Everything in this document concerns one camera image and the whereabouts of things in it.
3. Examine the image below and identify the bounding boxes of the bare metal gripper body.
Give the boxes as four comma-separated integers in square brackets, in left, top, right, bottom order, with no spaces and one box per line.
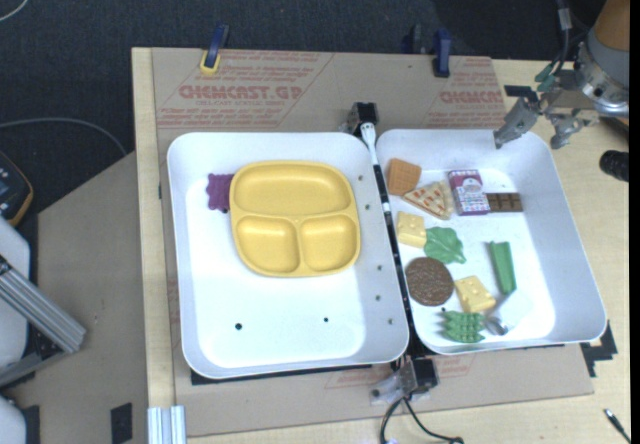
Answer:
[535,67,630,129]

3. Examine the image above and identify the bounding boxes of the brown chocolate bar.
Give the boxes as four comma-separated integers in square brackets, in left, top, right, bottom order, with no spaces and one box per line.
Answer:
[484,192,525,214]

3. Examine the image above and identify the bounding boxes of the pink and purple carton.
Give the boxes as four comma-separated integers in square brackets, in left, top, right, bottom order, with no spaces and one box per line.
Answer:
[446,169,491,217]

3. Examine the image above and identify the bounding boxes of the pizza slice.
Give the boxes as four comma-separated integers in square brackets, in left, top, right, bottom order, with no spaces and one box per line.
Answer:
[402,180,455,221]

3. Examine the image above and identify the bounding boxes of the white plastic tray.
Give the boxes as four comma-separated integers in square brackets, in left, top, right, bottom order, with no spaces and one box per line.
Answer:
[166,131,412,380]
[374,127,609,357]

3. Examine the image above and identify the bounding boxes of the orange waffle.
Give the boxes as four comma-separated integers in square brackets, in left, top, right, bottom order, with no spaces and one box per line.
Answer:
[385,157,423,197]

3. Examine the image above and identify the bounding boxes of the green lettuce leaf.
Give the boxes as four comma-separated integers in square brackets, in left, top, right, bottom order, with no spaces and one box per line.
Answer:
[423,225,468,266]

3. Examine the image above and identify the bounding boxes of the green celery stick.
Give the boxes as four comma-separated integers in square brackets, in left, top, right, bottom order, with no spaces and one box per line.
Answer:
[487,240,518,296]

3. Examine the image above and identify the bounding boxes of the yellow cheese wedge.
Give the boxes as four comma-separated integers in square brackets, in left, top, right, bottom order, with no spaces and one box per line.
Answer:
[453,274,498,314]
[395,210,428,249]

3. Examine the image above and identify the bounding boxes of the thin black and white rod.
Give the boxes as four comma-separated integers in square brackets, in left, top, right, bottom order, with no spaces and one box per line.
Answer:
[360,122,417,359]

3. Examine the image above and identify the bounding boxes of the brown burger patty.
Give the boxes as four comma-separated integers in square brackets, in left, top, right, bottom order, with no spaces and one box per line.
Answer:
[403,256,456,308]

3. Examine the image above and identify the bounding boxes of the clear plastic bottle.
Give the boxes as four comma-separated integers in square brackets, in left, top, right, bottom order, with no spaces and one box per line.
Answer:
[483,288,537,337]

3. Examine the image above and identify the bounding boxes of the green pea pods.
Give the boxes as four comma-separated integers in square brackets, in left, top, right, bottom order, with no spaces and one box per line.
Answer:
[435,309,488,345]

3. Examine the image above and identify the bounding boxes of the brown cardboard board, red print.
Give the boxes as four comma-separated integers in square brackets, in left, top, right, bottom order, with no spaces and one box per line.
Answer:
[149,47,596,438]

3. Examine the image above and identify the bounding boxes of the yellow divided plate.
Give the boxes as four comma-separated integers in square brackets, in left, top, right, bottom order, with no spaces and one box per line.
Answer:
[228,160,363,279]

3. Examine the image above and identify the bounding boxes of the black pen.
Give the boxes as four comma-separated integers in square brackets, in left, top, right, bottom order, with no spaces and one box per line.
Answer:
[603,408,630,442]

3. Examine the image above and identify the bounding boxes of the purple biscuit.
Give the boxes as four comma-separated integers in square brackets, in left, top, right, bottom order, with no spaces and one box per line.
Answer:
[205,172,237,213]

